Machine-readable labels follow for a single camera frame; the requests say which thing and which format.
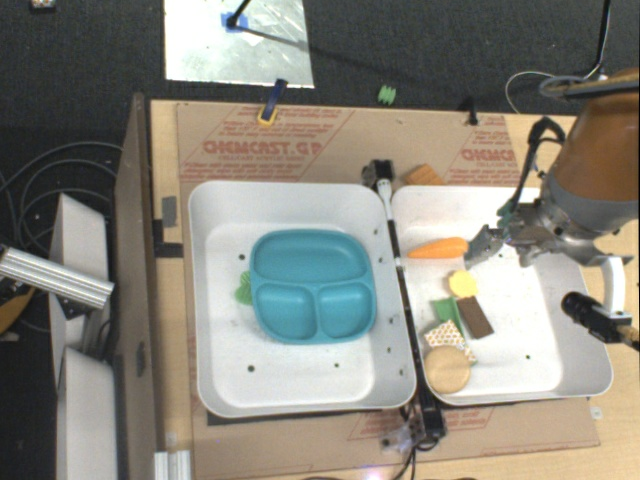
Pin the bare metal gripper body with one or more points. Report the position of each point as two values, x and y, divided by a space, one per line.
540 228

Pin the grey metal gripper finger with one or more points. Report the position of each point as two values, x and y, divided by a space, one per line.
482 248
532 254

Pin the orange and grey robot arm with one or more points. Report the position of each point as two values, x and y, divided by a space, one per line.
595 158

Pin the yellow round toy piece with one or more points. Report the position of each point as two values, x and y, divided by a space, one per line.
462 283

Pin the orange carrot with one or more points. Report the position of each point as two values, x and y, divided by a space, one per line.
437 249

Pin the brown rectangular bar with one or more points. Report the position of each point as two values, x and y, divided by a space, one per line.
475 318

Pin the green flat toy piece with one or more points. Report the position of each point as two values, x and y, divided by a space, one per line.
445 310

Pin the white plastic tray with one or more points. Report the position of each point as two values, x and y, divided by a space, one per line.
300 373
530 328

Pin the thin black and white rod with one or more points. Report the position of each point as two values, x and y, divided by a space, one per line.
398 263

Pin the orange ridged toy bread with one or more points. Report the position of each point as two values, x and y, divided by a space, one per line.
424 175

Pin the white packet with orange pattern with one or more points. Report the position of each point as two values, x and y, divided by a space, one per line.
442 335

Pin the tan round biscuit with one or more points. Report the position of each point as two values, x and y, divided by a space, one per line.
446 370

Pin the blue divided plate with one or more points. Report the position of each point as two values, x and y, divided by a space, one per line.
310 283

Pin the small green ribbed piece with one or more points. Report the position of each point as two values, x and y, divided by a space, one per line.
387 94

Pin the brown cardboard board red print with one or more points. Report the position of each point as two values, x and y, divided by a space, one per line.
280 138

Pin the green toy lettuce leaf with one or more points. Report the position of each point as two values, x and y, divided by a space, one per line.
243 290

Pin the black cylinder on white bracket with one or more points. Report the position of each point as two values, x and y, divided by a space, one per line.
587 313

